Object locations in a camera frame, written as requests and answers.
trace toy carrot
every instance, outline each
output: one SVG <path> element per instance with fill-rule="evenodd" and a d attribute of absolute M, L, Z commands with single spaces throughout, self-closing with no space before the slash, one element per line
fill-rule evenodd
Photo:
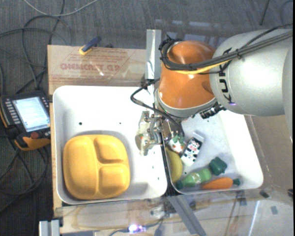
<path fill-rule="evenodd" d="M 240 185 L 239 179 L 230 177 L 221 177 L 210 182 L 202 184 L 202 189 L 229 189 L 233 184 Z"/>

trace white cable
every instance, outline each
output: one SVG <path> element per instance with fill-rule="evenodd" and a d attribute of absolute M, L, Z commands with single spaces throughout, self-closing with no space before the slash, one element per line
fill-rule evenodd
<path fill-rule="evenodd" d="M 39 13 L 44 14 L 44 15 L 47 15 L 47 16 L 53 16 L 53 17 L 60 17 L 60 16 L 69 16 L 69 15 L 72 15 L 72 14 L 77 13 L 77 12 L 79 12 L 80 10 L 82 10 L 82 9 L 84 9 L 84 8 L 86 8 L 86 7 L 88 7 L 88 6 L 90 6 L 91 4 L 93 4 L 93 3 L 97 2 L 97 1 L 98 1 L 98 0 L 94 0 L 94 1 L 92 1 L 92 2 L 90 2 L 90 3 L 88 3 L 88 4 L 86 4 L 86 5 L 82 6 L 80 9 L 77 9 L 77 10 L 75 10 L 75 11 L 73 11 L 73 12 L 70 12 L 70 13 L 60 14 L 60 15 L 49 15 L 49 14 L 47 14 L 47 13 L 45 13 L 45 12 L 43 12 L 43 11 L 40 11 L 40 10 L 38 10 L 37 8 L 35 8 L 35 7 L 34 7 L 33 5 L 31 5 L 27 0 L 24 0 L 24 2 L 26 2 L 30 7 L 32 7 L 34 10 L 38 11 Z"/>

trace yellow divided plate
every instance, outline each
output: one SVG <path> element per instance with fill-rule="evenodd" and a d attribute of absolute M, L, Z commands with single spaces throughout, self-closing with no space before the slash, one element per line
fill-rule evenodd
<path fill-rule="evenodd" d="M 63 176 L 77 199 L 116 197 L 130 184 L 128 155 L 121 140 L 110 135 L 81 135 L 64 146 Z"/>

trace toy green bottle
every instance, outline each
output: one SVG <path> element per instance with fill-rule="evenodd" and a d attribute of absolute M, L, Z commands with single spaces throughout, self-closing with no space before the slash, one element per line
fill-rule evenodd
<path fill-rule="evenodd" d="M 176 188 L 180 190 L 183 187 L 193 187 L 205 181 L 209 181 L 211 177 L 211 171 L 207 168 L 204 168 L 197 172 L 191 172 L 184 180 L 176 182 Z"/>

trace gray floor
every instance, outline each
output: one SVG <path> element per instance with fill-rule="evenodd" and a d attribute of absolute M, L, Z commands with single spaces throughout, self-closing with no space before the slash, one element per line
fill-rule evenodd
<path fill-rule="evenodd" d="M 28 0 L 34 7 L 47 14 L 58 15 L 62 0 Z M 92 0 L 65 0 L 63 13 L 72 12 Z M 101 36 L 99 46 L 112 44 L 116 48 L 146 47 L 146 30 L 162 30 L 163 37 L 202 40 L 217 47 L 226 38 L 238 33 L 258 29 L 269 29 L 293 22 L 292 0 L 270 0 L 260 25 L 266 0 L 99 0 L 87 8 L 62 19 L 70 27 L 59 23 L 55 32 L 66 44 L 81 46 L 95 36 Z M 0 0 L 0 33 L 22 28 L 25 23 L 40 15 L 23 0 Z M 29 27 L 52 30 L 56 21 L 44 17 L 33 20 Z M 24 46 L 32 63 L 44 64 L 49 33 L 42 31 L 24 32 Z M 63 41 L 53 35 L 53 44 Z M 0 47 L 25 59 L 20 32 L 0 37 Z M 3 68 L 4 88 L 0 84 L 0 94 L 15 93 L 32 79 L 27 63 L 0 50 L 0 65 Z M 34 67 L 35 73 L 43 71 Z M 47 74 L 42 77 L 41 88 L 47 92 Z M 22 91 L 31 91 L 30 83 Z M 273 183 L 283 192 L 293 188 L 293 156 L 289 134 L 284 117 L 254 118 L 255 128 L 260 134 L 260 144 L 267 159 Z M 0 134 L 3 134 L 0 122 Z M 5 138 L 0 138 L 0 174 L 13 156 L 13 149 Z M 44 165 L 37 151 L 21 153 L 33 178 L 38 178 Z M 18 159 L 11 173 L 0 182 L 3 188 L 22 191 L 28 186 L 24 166 Z M 0 194 L 0 235 L 32 235 L 34 223 L 52 218 L 51 170 L 33 193 L 11 205 L 14 197 Z"/>

